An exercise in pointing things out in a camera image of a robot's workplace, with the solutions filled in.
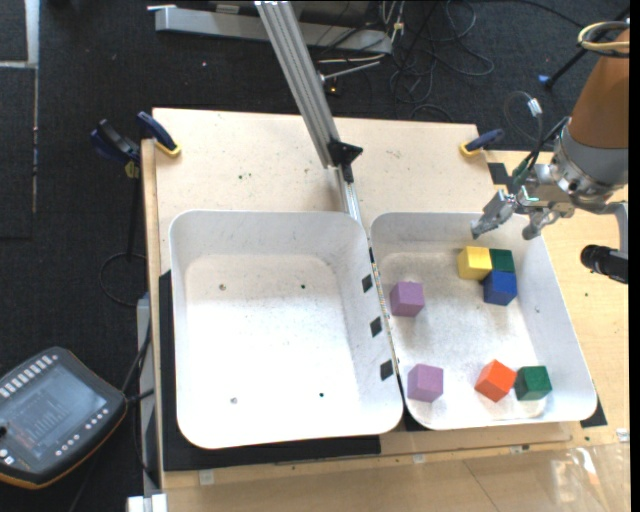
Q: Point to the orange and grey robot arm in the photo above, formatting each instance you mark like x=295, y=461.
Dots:
x=602, y=105

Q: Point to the purple cube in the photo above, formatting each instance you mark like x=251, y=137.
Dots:
x=406, y=299
x=425, y=382

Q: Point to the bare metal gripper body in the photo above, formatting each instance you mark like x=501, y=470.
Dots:
x=547, y=189

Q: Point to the black cylinder on white bracket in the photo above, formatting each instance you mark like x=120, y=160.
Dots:
x=602, y=261

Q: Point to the orange cube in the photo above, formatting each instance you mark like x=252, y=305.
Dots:
x=495, y=380

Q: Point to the blue cube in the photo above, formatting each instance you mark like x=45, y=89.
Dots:
x=500, y=287

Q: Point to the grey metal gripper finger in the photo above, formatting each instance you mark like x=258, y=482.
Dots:
x=495, y=212
x=537, y=224

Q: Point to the green cube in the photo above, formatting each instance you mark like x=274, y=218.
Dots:
x=533, y=383
x=503, y=260

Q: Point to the pale wood board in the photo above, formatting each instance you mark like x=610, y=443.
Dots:
x=260, y=165

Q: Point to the yellow cube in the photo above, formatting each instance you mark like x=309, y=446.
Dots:
x=474, y=262

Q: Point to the white plastic tray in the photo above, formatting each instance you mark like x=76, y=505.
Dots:
x=270, y=345
x=465, y=340

